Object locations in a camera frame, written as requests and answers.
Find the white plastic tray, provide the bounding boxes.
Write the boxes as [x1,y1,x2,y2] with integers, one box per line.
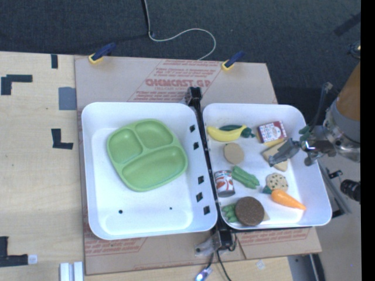
[81,101,219,241]
[202,102,333,231]

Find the brown round burger patty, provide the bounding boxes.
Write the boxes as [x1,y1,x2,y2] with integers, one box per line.
[234,196,265,227]

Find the yellow banana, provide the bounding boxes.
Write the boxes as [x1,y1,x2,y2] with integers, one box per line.
[206,124,248,143]

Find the black block with thin wires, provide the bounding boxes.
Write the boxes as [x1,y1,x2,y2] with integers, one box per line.
[186,86,204,107]
[211,229,236,251]

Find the green pea pods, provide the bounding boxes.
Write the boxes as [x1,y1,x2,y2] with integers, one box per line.
[221,203,240,224]

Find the brown cardboard board red print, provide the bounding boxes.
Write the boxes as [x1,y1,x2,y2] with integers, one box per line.
[73,56,323,276]

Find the orange carrot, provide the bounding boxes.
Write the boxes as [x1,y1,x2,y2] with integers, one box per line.
[262,185,308,211]

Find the tan oval potato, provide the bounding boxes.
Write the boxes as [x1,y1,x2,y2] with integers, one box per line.
[223,142,245,165]

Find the green divided plate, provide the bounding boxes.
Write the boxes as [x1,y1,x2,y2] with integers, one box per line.
[106,118,189,193]

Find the black cylinder on white bracket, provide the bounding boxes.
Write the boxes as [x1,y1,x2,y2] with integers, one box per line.
[318,157,362,216]

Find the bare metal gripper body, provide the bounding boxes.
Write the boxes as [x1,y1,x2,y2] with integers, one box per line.
[299,124,362,162]

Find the chocolate chip biscuit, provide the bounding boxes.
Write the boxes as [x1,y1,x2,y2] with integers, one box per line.
[265,172,289,193]

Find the red and white carton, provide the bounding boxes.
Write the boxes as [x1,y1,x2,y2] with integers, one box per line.
[257,120,288,144]

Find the yellow cheese wedge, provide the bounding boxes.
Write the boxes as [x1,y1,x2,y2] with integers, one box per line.
[261,138,289,173]

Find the red and white can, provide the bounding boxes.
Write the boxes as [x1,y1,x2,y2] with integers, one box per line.
[213,170,236,198]

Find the green beans bunch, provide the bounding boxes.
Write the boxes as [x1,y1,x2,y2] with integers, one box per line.
[231,165,261,190]

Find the thin black rod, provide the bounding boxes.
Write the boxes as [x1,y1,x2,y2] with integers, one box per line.
[193,98,228,237]

